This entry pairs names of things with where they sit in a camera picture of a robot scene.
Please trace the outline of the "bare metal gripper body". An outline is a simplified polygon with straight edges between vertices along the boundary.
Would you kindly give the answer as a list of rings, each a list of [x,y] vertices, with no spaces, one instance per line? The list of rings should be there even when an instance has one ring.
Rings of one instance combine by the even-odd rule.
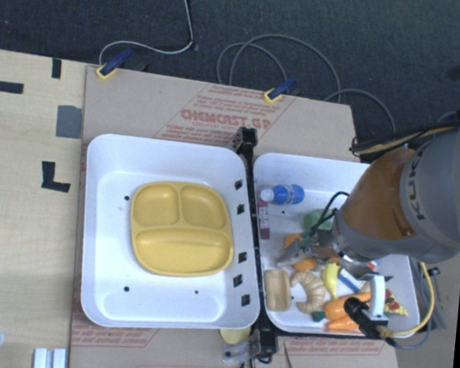
[[[310,240],[308,253],[322,262],[335,262],[353,277],[365,278],[371,275],[370,260],[351,249],[342,236],[329,230],[319,229]]]

